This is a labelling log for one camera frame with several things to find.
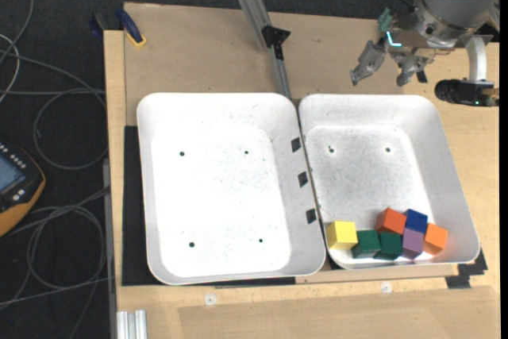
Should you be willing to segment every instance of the bin with colored blocks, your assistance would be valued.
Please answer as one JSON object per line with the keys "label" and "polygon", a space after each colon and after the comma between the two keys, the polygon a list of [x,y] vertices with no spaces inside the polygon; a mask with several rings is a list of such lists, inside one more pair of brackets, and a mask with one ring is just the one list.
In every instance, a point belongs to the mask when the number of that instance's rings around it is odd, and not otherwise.
{"label": "bin with colored blocks", "polygon": [[433,223],[428,223],[423,240],[423,251],[433,255],[438,254],[441,250],[445,249],[447,240],[447,229]]}
{"label": "bin with colored blocks", "polygon": [[358,243],[355,222],[334,221],[326,228],[328,247],[338,250],[349,250]]}
{"label": "bin with colored blocks", "polygon": [[383,212],[379,213],[374,229],[378,232],[392,232],[392,233],[404,233],[406,227],[406,215],[386,208]]}
{"label": "bin with colored blocks", "polygon": [[402,255],[402,235],[392,232],[379,233],[381,250],[374,256],[377,260],[395,260]]}
{"label": "bin with colored blocks", "polygon": [[402,234],[402,256],[414,260],[423,252],[423,233],[416,230],[404,229]]}
{"label": "bin with colored blocks", "polygon": [[417,210],[408,209],[404,212],[406,215],[406,228],[416,230],[425,234],[427,230],[427,215]]}
{"label": "bin with colored blocks", "polygon": [[375,230],[359,230],[356,235],[358,243],[351,249],[353,258],[370,259],[381,250],[381,242]]}

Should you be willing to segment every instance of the orange block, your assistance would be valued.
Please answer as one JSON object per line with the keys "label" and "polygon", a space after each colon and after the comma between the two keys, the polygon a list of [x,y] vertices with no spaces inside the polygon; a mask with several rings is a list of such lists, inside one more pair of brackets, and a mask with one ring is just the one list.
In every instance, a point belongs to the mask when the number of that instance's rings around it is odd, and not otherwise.
{"label": "orange block", "polygon": [[427,232],[423,239],[423,251],[429,254],[438,254],[446,247],[448,230],[433,223],[427,224]]}
{"label": "orange block", "polygon": [[405,214],[391,208],[386,208],[378,215],[374,229],[378,232],[403,234],[404,227],[406,226],[406,219],[407,216]]}

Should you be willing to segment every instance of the white cable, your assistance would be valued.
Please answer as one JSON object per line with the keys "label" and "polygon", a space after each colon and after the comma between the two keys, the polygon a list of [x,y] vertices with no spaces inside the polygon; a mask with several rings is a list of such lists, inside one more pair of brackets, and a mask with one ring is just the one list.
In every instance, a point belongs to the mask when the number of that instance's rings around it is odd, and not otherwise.
{"label": "white cable", "polygon": [[[16,82],[16,79],[17,79],[17,75],[19,74],[19,67],[21,66],[21,60],[19,59],[19,51],[16,47],[16,45],[13,44],[13,41],[7,37],[7,36],[4,36],[3,34],[0,34],[0,38],[3,38],[5,41],[7,41],[10,45],[12,45],[12,49],[14,50],[14,53],[16,54],[17,56],[17,59],[16,59],[16,71],[14,71],[14,75],[13,75],[13,78],[10,80],[10,84],[9,86],[6,88],[6,92],[9,92],[14,83]],[[0,96],[0,104],[2,104],[3,100],[5,99],[5,97],[7,96],[7,93],[5,92],[5,94],[3,94],[2,96]]]}

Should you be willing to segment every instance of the black floor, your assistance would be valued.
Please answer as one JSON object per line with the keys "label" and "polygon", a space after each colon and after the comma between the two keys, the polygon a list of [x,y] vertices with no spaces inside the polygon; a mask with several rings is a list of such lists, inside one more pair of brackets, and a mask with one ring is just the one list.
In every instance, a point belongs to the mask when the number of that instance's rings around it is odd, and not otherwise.
{"label": "black floor", "polygon": [[[89,20],[93,12],[99,11],[110,28],[118,28],[114,12],[125,1],[239,8],[237,0],[33,0],[28,28],[17,42],[19,52],[79,77],[86,86],[103,90],[102,44],[92,35]],[[393,0],[265,3],[269,11],[376,18]],[[28,17],[30,1],[0,0],[0,4],[0,34],[15,40]],[[404,6],[401,0],[398,7]],[[0,38],[0,48],[7,49],[9,45]],[[8,87],[14,70],[14,59],[0,64],[0,90]],[[84,86],[50,67],[23,61],[12,91],[67,91]],[[64,94],[40,117],[40,110],[52,100],[51,95],[8,94],[0,102],[0,137],[33,155],[48,179],[34,209],[70,206],[103,188],[106,116],[99,103],[103,99],[103,95],[90,93]],[[68,169],[81,166],[85,168]],[[104,281],[107,274],[105,268],[99,268],[102,237],[94,224],[96,218],[104,230],[103,203],[103,198],[95,199],[83,206],[86,213],[74,210],[47,222],[35,253],[29,251],[30,238],[37,236],[35,227],[0,237],[0,338],[110,337]],[[18,227],[49,213],[34,212]],[[29,263],[36,274],[31,272],[25,282]],[[84,285],[58,289],[77,284]]]}

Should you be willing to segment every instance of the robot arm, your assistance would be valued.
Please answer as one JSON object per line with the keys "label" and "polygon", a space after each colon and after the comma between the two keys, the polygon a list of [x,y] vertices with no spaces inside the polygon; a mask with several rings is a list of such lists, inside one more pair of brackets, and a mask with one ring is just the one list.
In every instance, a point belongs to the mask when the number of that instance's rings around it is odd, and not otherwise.
{"label": "robot arm", "polygon": [[486,23],[499,31],[499,0],[413,0],[413,7],[403,13],[386,8],[378,23],[383,36],[377,44],[368,42],[351,71],[353,85],[377,71],[387,53],[401,68],[401,87],[415,73],[423,81],[425,66],[436,56],[466,48],[469,78],[440,81],[436,96],[451,103],[498,106],[498,90],[487,81],[485,44],[491,37],[476,33]]}

